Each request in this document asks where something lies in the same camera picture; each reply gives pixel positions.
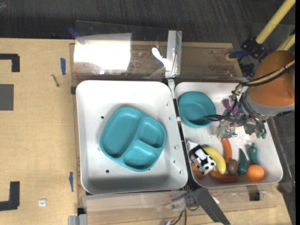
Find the gray square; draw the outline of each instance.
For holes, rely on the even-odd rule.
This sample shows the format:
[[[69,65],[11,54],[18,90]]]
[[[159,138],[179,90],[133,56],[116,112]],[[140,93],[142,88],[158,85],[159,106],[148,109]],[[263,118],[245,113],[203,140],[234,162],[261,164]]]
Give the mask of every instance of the gray square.
[[[14,85],[0,84],[0,111],[14,110]]]

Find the green vegetable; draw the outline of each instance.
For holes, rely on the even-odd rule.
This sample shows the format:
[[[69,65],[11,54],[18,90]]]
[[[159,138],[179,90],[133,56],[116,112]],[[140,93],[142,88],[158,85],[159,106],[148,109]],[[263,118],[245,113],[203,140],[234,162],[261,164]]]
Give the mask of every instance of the green vegetable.
[[[249,157],[250,157],[252,164],[259,165],[259,162],[257,159],[257,148],[255,147],[255,143],[252,143],[252,146],[249,148]]]
[[[238,175],[241,176],[246,174],[247,169],[248,169],[247,157],[244,154],[243,150],[240,149],[240,165],[238,168]]]

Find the toy orange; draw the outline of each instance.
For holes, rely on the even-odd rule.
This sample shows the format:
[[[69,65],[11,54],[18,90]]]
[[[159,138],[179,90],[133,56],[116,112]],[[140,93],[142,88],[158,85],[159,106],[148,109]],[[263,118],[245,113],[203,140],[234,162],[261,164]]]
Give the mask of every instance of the toy orange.
[[[248,168],[246,175],[251,181],[260,181],[264,177],[264,170],[259,165],[251,165]]]

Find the purple object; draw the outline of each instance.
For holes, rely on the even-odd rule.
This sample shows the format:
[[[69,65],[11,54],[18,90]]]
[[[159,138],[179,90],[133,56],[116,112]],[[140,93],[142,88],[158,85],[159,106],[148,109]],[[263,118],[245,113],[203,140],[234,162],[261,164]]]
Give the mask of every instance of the purple object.
[[[223,103],[223,106],[226,109],[230,110],[232,108],[230,106],[229,99],[222,100],[222,103]],[[236,104],[235,107],[234,107],[234,109],[232,110],[232,112],[230,114],[236,114],[238,111],[239,111],[239,106],[238,106],[238,104]]]

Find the black corner marker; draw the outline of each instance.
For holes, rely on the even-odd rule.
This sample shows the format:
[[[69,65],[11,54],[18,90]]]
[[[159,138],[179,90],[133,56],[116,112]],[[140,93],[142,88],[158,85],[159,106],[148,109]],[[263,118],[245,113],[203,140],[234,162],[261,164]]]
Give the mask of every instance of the black corner marker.
[[[10,182],[9,199],[0,202],[0,211],[15,210],[20,206],[20,182]]]
[[[0,53],[0,60],[11,60],[12,73],[20,72],[20,56],[15,53]]]

